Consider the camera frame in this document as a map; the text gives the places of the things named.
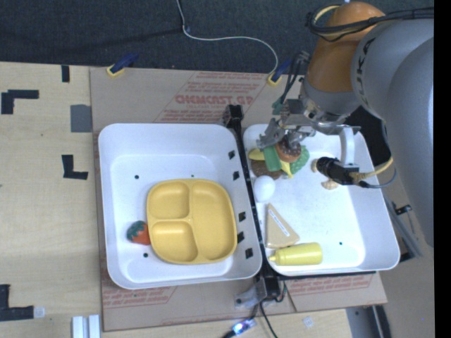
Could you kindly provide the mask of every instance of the white tray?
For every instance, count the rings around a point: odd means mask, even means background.
[[[253,125],[245,130],[243,141],[247,152],[257,147],[256,141],[266,127],[266,124]],[[269,262],[272,268],[281,275],[296,276],[388,270],[396,266],[400,251],[382,192],[356,186],[326,190],[321,182],[327,178],[313,173],[310,168],[315,158],[340,157],[339,136],[316,133],[304,139],[302,145],[309,151],[309,161],[292,179],[277,179],[275,194],[268,202],[257,202],[257,213],[264,242],[266,206],[272,203],[299,235],[298,243],[321,245],[323,262],[299,266],[277,266]],[[364,138],[359,133],[355,135],[355,163],[362,172],[374,170]],[[366,181],[378,184],[376,177]],[[273,249],[266,249],[266,256],[273,252]]]
[[[240,155],[233,134],[210,124],[113,124],[99,135],[106,260],[111,279],[126,289],[245,279],[262,257]],[[130,243],[128,227],[146,221],[147,193],[157,182],[198,178],[221,184],[244,239],[224,261],[166,263],[150,246]]]

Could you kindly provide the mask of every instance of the white cable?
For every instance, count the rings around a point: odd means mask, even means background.
[[[201,42],[218,42],[218,41],[221,41],[221,40],[247,39],[247,40],[252,40],[252,41],[255,41],[255,42],[262,43],[269,50],[271,50],[271,52],[274,55],[274,58],[276,59],[276,64],[274,65],[273,70],[271,70],[269,74],[272,74],[274,71],[276,71],[276,69],[278,67],[278,64],[279,64],[277,53],[274,51],[274,49],[272,48],[271,45],[269,45],[267,42],[264,42],[263,40],[257,39],[255,37],[241,37],[241,36],[237,36],[237,37],[214,37],[214,38],[205,38],[205,37],[194,37],[194,36],[192,36],[188,31],[186,31],[186,28],[185,28],[185,16],[183,15],[182,6],[180,5],[179,0],[175,0],[175,1],[177,2],[177,7],[178,7],[178,12],[180,13],[180,17],[182,18],[183,34],[185,34],[187,37],[189,37],[190,39],[199,40]]]

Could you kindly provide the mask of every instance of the black fabric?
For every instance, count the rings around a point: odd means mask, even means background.
[[[313,52],[317,38],[304,26],[305,15],[336,1],[343,0],[181,4],[192,35],[262,39],[283,62],[301,50]],[[352,1],[368,2],[386,13],[434,5],[434,0]],[[0,0],[0,61],[110,66],[128,53],[140,55],[136,68],[268,73],[274,66],[272,53],[258,42],[187,38],[175,0]],[[373,118],[367,119],[365,112],[357,115],[365,123],[363,132],[379,134]],[[366,127],[367,121],[374,124]]]

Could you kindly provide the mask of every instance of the brown donut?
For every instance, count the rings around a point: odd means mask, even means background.
[[[301,144],[296,142],[295,148],[290,148],[290,145],[288,145],[288,136],[285,135],[276,144],[276,151],[281,161],[294,163],[301,156]]]
[[[277,180],[283,173],[282,170],[270,172],[266,167],[265,161],[251,161],[251,169],[252,172],[254,172],[254,174],[257,177],[260,177],[262,175],[268,175],[269,177],[272,177],[274,180]]]

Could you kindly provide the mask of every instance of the wooden surface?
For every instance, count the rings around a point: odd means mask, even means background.
[[[73,316],[101,314],[92,133],[71,132],[70,106],[90,105],[89,68],[0,63],[0,92],[37,89],[0,115],[0,284],[10,307],[44,318],[0,322],[0,337],[70,337]],[[87,180],[63,178],[61,156]],[[313,324],[308,327],[304,319]],[[351,337],[345,310],[275,315],[279,337]],[[271,337],[263,318],[246,337]],[[102,333],[102,337],[221,337],[234,321]]]

